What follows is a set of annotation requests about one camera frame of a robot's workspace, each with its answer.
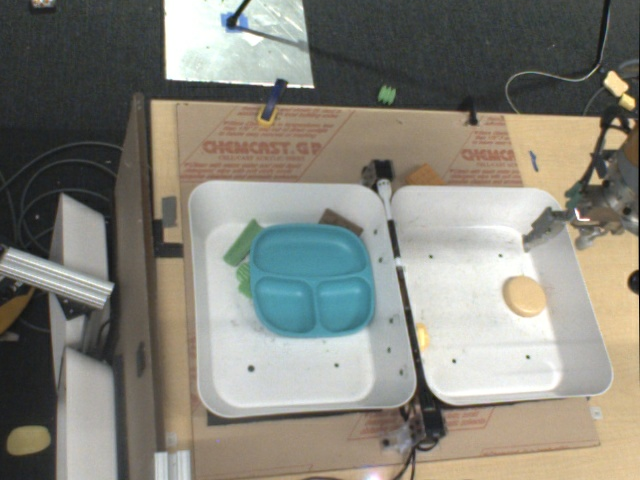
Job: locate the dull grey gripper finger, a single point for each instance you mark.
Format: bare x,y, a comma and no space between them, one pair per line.
545,228
589,240

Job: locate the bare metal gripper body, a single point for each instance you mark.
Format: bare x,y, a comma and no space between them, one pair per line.
602,209

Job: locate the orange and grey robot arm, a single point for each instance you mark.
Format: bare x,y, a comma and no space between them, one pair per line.
631,165

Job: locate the beige round biscuit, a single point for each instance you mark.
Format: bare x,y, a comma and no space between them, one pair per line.
524,296

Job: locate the white plastic tray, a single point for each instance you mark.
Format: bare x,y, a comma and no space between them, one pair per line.
300,368
470,298

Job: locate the orange square biscuit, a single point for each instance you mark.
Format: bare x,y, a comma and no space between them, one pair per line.
424,175

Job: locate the thin black and white rod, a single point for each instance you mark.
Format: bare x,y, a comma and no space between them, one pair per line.
403,288

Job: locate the yellow toy food piece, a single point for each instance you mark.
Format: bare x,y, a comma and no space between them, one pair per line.
423,337

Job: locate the brown chocolate bar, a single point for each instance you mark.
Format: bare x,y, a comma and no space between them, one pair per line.
341,219

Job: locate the green ridged toy vegetable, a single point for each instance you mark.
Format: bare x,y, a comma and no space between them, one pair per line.
244,280
387,94

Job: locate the blue divided plate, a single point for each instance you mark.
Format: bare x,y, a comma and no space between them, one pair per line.
310,278

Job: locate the brown cardboard board, red print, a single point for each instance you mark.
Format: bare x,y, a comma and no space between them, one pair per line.
320,143

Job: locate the green flat bar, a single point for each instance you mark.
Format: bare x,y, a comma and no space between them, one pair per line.
241,245

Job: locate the yellow oval toy food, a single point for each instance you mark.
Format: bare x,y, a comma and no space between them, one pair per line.
28,440

